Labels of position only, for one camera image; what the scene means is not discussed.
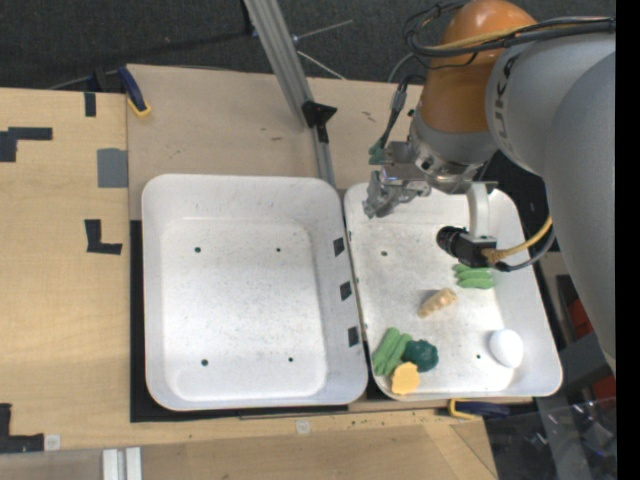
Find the white tray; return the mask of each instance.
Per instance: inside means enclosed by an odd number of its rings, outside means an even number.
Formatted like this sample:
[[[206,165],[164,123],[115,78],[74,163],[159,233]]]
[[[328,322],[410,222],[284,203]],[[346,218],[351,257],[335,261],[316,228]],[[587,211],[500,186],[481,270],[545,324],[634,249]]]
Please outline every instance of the white tray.
[[[172,410],[346,404],[367,367],[337,192],[165,174],[142,195],[146,380]]]
[[[562,369],[532,267],[510,273],[492,271],[495,288],[463,289],[455,284],[457,260],[436,243],[446,225],[468,227],[467,198],[438,191],[401,204],[394,213],[369,219],[363,209],[367,185],[345,195],[349,246],[365,333],[373,353],[389,327],[425,339],[438,349],[439,363],[421,373],[412,394],[394,395],[387,377],[374,376],[380,389],[397,400],[417,401],[492,396],[545,396],[562,381]],[[524,241],[517,208],[503,192],[489,196],[490,232],[498,246]],[[516,264],[526,252],[509,257]],[[430,292],[449,287],[455,305],[427,318],[417,315]],[[507,368],[494,359],[489,337],[510,328],[524,343],[520,367]]]

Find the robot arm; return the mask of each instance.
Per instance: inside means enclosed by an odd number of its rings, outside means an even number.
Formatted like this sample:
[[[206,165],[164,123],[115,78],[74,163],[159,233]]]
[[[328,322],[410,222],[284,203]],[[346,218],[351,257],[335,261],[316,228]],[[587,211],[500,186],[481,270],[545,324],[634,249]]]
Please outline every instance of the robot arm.
[[[442,45],[405,35],[434,60],[407,142],[386,145],[372,173],[365,212],[383,217],[432,187],[468,193],[501,150],[544,180],[555,236],[615,372],[615,18],[538,24],[502,0],[473,0],[436,6],[420,26],[449,11]],[[451,253],[449,231],[439,242]]]

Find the white egg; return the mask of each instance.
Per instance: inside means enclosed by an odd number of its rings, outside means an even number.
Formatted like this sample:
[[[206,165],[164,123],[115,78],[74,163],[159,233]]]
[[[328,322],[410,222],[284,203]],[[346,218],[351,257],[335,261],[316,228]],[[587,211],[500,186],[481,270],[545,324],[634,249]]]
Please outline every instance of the white egg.
[[[495,331],[489,339],[489,349],[500,363],[517,368],[522,363],[524,344],[520,335],[512,329]]]

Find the empty white tray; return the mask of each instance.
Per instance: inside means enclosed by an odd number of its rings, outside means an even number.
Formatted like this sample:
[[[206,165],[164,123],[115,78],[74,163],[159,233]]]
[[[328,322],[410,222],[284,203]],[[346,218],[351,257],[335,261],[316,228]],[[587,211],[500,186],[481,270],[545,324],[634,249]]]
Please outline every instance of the empty white tray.
[[[371,353],[389,327],[425,339],[438,349],[439,363],[421,373],[418,389],[394,395],[389,379],[375,376],[380,389],[397,400],[417,401],[467,397],[545,396],[562,381],[562,369],[532,267],[510,273],[492,271],[495,287],[460,288],[457,260],[436,243],[443,226],[469,227],[467,198],[434,190],[424,198],[398,205],[394,213],[369,219],[362,208],[367,185],[345,195],[357,293]],[[524,241],[517,208],[494,190],[489,196],[490,233],[500,248]],[[526,251],[507,258],[518,264]],[[449,287],[458,301],[422,319],[417,311],[431,292]],[[510,328],[524,343],[518,368],[503,366],[489,350],[495,330]]]
[[[363,393],[366,359],[333,187],[165,174],[146,185],[142,219],[146,380],[159,404],[337,405]]]

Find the wooden table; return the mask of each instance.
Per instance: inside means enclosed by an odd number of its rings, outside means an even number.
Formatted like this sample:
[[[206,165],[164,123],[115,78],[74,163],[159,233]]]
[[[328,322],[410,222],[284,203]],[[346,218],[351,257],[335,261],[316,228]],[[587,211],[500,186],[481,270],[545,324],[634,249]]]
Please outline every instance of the wooden table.
[[[13,404],[11,433],[59,435],[63,450],[241,439],[272,453],[278,439],[300,438],[302,419],[325,450],[362,436],[375,448],[413,435],[434,445],[454,475],[440,478],[493,478],[482,422],[438,414],[445,401],[362,399],[343,414],[130,422],[129,222],[140,218],[144,183],[162,172],[315,176],[315,160],[311,134],[297,127],[272,75],[129,69],[152,107],[147,118],[121,94],[96,94],[88,116],[81,92],[0,89],[0,131],[53,131],[51,141],[19,140],[16,161],[0,163],[0,402]],[[310,85],[316,101],[338,108],[328,124],[338,189],[366,182],[367,149],[386,126],[394,88]],[[408,101],[418,95],[411,86]],[[404,139],[408,119],[392,140]],[[99,186],[98,151],[108,149],[128,151],[129,189]],[[101,221],[103,242],[123,244],[119,255],[87,252],[87,219]],[[252,441],[266,437],[275,440]]]

